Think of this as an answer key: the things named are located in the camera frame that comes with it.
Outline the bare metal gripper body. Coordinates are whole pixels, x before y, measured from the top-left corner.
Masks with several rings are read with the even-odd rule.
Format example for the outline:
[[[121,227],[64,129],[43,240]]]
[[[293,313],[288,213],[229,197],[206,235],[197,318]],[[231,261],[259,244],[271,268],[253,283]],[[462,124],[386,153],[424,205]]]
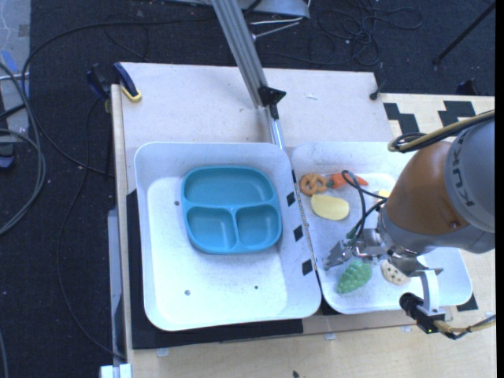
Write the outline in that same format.
[[[397,244],[389,234],[377,228],[366,228],[354,241],[353,246],[363,246],[372,258],[416,258],[418,252],[407,250]]]

